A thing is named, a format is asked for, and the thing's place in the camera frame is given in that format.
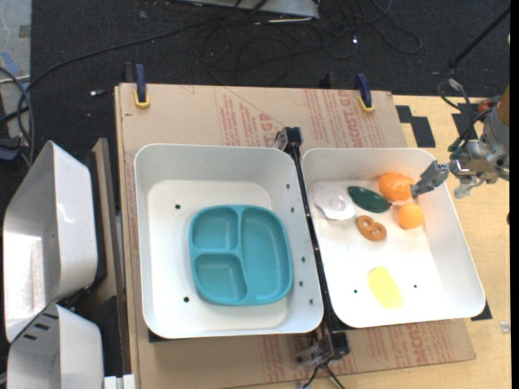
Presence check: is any orange tangerine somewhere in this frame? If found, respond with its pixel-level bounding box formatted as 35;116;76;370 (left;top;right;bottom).
378;172;417;202

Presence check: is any white plastic tray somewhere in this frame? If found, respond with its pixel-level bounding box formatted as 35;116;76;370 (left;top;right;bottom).
133;143;324;340
301;147;487;329

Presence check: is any thin black rod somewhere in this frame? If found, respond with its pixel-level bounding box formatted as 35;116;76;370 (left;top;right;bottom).
288;142;340;334

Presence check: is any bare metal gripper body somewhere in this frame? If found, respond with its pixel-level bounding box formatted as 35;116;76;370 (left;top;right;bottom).
448;136;511;184

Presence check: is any dark green leaf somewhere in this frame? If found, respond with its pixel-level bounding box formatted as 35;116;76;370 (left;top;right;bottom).
347;186;392;214

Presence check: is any orange ball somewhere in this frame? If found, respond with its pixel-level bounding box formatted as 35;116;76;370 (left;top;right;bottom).
397;203;425;230

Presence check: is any blue divided plate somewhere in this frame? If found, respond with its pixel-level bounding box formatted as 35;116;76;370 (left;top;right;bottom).
188;204;294;307

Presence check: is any pale yellow oval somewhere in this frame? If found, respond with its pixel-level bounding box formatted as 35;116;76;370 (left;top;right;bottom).
367;266;405;310

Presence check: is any brown pretzel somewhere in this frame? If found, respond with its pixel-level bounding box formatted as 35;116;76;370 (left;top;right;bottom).
356;215;388;242

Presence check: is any brown cardboard board, red print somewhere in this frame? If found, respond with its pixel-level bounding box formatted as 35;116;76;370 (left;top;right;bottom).
114;82;478;384

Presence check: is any black block with thin wires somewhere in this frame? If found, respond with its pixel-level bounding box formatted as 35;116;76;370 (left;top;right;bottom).
294;330;350;370
275;126;303;153

